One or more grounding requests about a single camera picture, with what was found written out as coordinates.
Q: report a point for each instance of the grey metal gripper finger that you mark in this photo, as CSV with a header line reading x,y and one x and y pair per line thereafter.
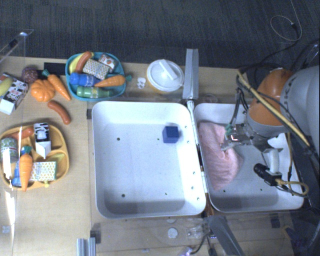
x,y
227,146

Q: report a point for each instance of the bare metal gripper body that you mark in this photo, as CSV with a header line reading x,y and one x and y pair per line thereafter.
x,y
240,136

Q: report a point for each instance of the pink cloth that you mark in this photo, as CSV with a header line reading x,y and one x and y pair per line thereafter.
x,y
217,160

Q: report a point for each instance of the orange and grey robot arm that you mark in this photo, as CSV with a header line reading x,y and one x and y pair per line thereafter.
x,y
272,100

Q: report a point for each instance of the white plastic tray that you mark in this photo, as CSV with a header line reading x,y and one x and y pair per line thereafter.
x,y
252,190
140,170

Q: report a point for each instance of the blue cube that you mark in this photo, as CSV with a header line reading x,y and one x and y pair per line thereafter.
x,y
170,135

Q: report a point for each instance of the clear plastic bottle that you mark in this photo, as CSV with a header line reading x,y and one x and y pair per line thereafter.
x,y
197,230

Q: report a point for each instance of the white lidded yellow bowl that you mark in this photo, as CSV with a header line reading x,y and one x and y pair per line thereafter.
x,y
165,75

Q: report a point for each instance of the small white plastic piece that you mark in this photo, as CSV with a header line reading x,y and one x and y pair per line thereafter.
x,y
141,83

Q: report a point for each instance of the orange carrot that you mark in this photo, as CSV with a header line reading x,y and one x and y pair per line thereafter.
x,y
58,86
25,167
111,81

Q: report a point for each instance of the white orange-print can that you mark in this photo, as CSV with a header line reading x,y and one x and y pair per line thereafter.
x,y
108,62

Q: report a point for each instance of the green bottle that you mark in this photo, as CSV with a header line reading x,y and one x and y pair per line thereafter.
x,y
91,92

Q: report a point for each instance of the patterned carton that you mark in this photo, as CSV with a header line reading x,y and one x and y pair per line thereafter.
x,y
96,68
43,171

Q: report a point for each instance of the blue bottle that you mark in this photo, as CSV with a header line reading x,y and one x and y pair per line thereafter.
x,y
82,78
16,177

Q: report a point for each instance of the yellow divided plate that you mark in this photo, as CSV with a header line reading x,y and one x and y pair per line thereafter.
x,y
60,147

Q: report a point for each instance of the brown sausage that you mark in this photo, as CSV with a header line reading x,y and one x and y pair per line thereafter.
x,y
60,112
83,60
25,133

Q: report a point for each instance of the blue divided plate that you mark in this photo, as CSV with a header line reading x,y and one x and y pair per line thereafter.
x,y
70,86

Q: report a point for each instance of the yellow banana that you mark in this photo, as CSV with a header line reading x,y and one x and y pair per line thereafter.
x,y
72,64

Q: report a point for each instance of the cow print milk carton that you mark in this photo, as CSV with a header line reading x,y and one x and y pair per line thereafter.
x,y
15,95
42,140

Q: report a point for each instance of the orange pumpkin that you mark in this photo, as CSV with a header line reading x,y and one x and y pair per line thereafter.
x,y
42,90

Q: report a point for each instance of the purple grapes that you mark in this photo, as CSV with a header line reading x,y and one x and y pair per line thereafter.
x,y
29,74

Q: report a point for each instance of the green patterned can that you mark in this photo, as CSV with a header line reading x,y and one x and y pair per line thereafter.
x,y
7,148

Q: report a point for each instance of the black cylinder on white bracket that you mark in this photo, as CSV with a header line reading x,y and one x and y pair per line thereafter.
x,y
268,172

